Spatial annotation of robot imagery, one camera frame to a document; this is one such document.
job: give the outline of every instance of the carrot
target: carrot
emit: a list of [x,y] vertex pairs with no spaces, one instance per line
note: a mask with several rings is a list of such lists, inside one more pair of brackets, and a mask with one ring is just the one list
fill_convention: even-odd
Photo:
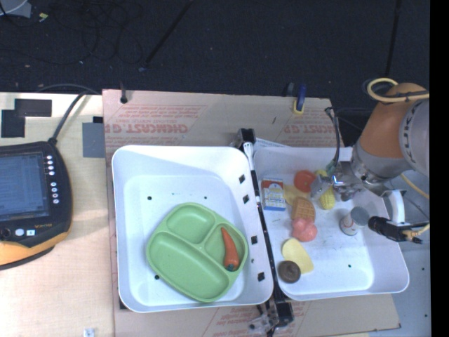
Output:
[[239,253],[237,252],[236,245],[229,235],[228,231],[222,227],[222,235],[224,242],[224,261],[223,265],[228,271],[235,271],[239,267]]

